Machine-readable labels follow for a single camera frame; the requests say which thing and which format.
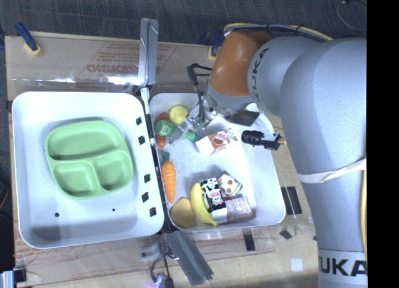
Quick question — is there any white carton brown print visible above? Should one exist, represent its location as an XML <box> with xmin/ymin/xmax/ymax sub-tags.
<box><xmin>195</xmin><ymin>128</ymin><xmax>240</xmax><ymax>156</ymax></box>

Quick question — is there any green pear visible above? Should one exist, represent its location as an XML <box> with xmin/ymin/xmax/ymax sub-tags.
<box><xmin>155</xmin><ymin>119</ymin><xmax>179</xmax><ymax>137</ymax></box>

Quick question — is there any white carton orange print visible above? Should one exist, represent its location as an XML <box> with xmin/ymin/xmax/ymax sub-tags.
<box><xmin>216</xmin><ymin>171</ymin><xmax>244</xmax><ymax>198</ymax></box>

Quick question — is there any black cylinder on white bracket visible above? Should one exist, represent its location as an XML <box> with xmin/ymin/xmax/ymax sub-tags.
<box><xmin>241</xmin><ymin>112</ymin><xmax>282</xmax><ymax>151</ymax></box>

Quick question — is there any black and white cow carton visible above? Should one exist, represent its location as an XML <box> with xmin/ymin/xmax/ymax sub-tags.
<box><xmin>199</xmin><ymin>178</ymin><xmax>229</xmax><ymax>224</ymax></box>

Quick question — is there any green toy vegetable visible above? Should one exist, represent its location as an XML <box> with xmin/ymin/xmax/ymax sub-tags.
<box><xmin>180</xmin><ymin>130</ymin><xmax>200</xmax><ymax>143</ymax></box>

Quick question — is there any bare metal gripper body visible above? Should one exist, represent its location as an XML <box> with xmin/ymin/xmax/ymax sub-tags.
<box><xmin>183</xmin><ymin>103</ymin><xmax>219</xmax><ymax>134</ymax></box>

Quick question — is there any green divided plate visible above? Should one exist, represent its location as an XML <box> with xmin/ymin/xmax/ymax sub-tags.
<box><xmin>44</xmin><ymin>120</ymin><xmax>135</xmax><ymax>201</ymax></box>

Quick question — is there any yellow banana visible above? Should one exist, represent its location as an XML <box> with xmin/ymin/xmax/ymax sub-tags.
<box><xmin>190</xmin><ymin>182</ymin><xmax>220</xmax><ymax>228</ymax></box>

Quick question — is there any yellow lemon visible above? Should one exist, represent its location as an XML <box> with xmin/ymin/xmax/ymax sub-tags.
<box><xmin>168</xmin><ymin>104</ymin><xmax>189</xmax><ymax>125</ymax></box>

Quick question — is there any brown cardboard board red print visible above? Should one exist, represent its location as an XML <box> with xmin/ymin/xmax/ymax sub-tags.
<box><xmin>4</xmin><ymin>31</ymin><xmax>319</xmax><ymax>288</ymax></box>

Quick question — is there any orange carrot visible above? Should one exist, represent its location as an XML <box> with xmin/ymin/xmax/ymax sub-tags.
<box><xmin>160</xmin><ymin>151</ymin><xmax>177</xmax><ymax>204</ymax></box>

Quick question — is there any white plastic tray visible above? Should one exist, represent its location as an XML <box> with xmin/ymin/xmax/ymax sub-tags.
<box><xmin>148</xmin><ymin>92</ymin><xmax>287</xmax><ymax>234</ymax></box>
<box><xmin>11</xmin><ymin>90</ymin><xmax>166</xmax><ymax>250</ymax></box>

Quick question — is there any yellow potato crisp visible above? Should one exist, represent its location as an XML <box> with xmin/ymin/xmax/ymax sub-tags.
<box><xmin>169</xmin><ymin>196</ymin><xmax>196</xmax><ymax>229</ymax></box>

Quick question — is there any pink carton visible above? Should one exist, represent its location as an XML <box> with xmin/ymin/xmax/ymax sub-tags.
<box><xmin>224</xmin><ymin>196</ymin><xmax>254</xmax><ymax>223</ymax></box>

